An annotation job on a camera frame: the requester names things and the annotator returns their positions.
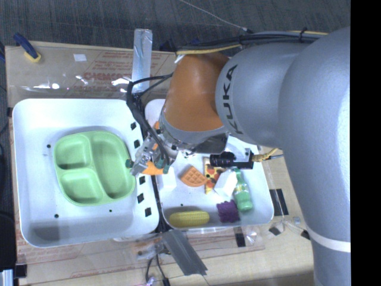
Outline white milk carton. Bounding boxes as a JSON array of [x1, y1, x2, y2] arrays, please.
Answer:
[[214, 170, 238, 197]]

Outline black cylinder on white bracket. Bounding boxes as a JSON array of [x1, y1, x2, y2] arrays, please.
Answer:
[[209, 135, 255, 170]]

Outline orange waffle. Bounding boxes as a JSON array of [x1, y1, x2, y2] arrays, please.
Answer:
[[180, 165, 208, 188]]

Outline purple grapes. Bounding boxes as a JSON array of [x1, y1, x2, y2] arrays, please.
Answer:
[[216, 200, 241, 224]]

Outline orange carrot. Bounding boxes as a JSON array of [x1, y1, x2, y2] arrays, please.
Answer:
[[142, 160, 165, 176]]

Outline white plastic tray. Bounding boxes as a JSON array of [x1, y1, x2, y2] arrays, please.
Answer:
[[144, 98, 275, 229], [11, 98, 160, 248]]

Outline green divided plate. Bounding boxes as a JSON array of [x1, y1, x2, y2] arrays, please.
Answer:
[[52, 130, 137, 207]]

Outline brown cardboard board red print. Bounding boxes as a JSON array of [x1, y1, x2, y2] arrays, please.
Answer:
[[4, 40, 313, 286]]

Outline yellow corn cob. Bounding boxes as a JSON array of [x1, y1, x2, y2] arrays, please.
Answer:
[[168, 210, 211, 229]]

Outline green bottle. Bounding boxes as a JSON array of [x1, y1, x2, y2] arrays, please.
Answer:
[[232, 167, 254, 213]]

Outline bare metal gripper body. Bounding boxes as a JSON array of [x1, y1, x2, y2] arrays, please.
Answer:
[[135, 132, 198, 166]]

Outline pizza slice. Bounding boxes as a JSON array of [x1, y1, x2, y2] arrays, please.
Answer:
[[203, 157, 227, 195]]

